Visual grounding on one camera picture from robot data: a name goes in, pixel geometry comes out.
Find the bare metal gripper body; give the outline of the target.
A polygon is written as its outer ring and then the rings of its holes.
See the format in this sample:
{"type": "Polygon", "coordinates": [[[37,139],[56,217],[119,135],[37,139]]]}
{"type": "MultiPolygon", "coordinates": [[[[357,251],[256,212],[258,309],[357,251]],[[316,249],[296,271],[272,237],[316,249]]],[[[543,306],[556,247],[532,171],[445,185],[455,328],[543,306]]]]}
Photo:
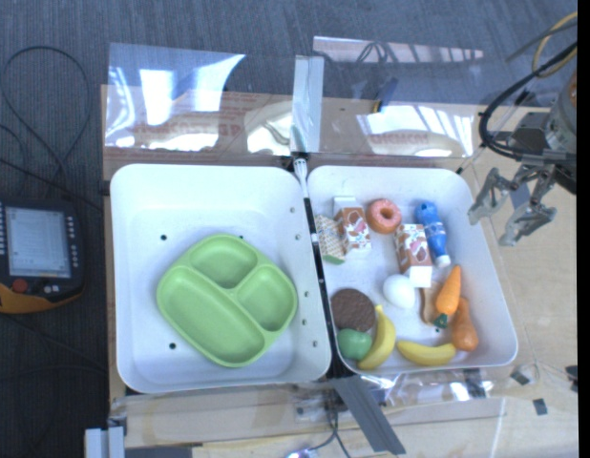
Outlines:
{"type": "Polygon", "coordinates": [[[535,166],[558,166],[575,172],[575,119],[559,113],[528,113],[512,135],[522,150],[521,161],[535,166]]]}

